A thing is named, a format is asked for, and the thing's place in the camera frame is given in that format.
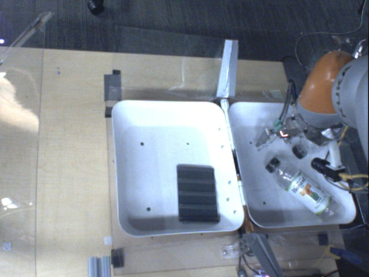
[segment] white tray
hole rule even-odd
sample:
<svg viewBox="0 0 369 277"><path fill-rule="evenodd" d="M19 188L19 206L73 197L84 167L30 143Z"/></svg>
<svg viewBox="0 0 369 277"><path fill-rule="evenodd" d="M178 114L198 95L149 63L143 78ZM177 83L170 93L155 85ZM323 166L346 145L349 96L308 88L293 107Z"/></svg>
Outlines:
<svg viewBox="0 0 369 277"><path fill-rule="evenodd" d="M229 120L235 140L240 173L243 180L248 212L252 220L261 227L298 227L323 224L347 224L354 220L356 208L352 196L335 188L310 166L315 157L324 158L327 148L309 154L299 160L291 145L282 139L274 140L258 151L255 143L265 128L272 128L280 115L283 104L239 102L231 106ZM300 202L291 198L265 170L265 165L274 156L287 158L312 180L330 193L341 204L341 211L330 220L323 222Z"/></svg>
<svg viewBox="0 0 369 277"><path fill-rule="evenodd" d="M132 236L237 230L244 212L224 113L214 103L125 100L112 111L118 219ZM212 166L218 223L180 222L176 167Z"/></svg>

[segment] gray carpet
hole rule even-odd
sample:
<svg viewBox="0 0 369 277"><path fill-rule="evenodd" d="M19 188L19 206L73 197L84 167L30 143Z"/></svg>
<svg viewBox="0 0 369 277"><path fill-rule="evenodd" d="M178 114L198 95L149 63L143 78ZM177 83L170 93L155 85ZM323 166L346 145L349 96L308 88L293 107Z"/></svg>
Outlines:
<svg viewBox="0 0 369 277"><path fill-rule="evenodd" d="M239 58L278 61L294 55L301 34L355 29L363 0L106 0L105 12L97 17L87 1L0 0L0 12L29 22L35 13L54 12L48 48L215 56L218 39L230 38L239 40ZM352 50L368 37L367 9L358 32L303 38L301 61L308 65L326 49ZM191 41L188 35L195 37Z"/></svg>

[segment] plastic bottle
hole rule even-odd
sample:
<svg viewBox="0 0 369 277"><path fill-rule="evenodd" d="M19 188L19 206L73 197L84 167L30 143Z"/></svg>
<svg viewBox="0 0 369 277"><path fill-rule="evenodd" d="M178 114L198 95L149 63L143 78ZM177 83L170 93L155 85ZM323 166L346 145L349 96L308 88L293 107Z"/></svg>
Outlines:
<svg viewBox="0 0 369 277"><path fill-rule="evenodd" d="M295 166L273 158L265 168L268 172L273 173L281 188L298 199L322 220L329 220L336 214L339 205L332 196Z"/></svg>

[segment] bottle cap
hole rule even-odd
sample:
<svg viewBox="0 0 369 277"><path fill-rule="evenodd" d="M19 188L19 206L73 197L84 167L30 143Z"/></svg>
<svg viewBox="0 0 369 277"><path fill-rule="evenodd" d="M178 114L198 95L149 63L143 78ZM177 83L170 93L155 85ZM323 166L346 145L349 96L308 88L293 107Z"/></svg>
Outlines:
<svg viewBox="0 0 369 277"><path fill-rule="evenodd" d="M281 162L277 159L277 158L273 158L271 161L269 161L269 163L265 166L265 169L272 173L274 172L274 170L276 170L276 167L280 164Z"/></svg>

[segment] wooden table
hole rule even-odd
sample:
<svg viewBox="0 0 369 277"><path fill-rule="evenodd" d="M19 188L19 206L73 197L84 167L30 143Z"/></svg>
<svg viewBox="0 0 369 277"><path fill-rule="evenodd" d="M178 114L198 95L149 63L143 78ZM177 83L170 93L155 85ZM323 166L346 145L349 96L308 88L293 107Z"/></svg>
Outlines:
<svg viewBox="0 0 369 277"><path fill-rule="evenodd" d="M182 79L189 88L216 75L213 59L45 50L37 165L36 271L41 276L87 276L90 256L110 255L112 210L104 74L112 69L133 86L161 89ZM279 62L238 62L237 90L262 98L286 88ZM316 260L306 261L309 266ZM323 266L335 268L331 259ZM16 269L12 276L17 276ZM236 265L132 276L236 276Z"/></svg>

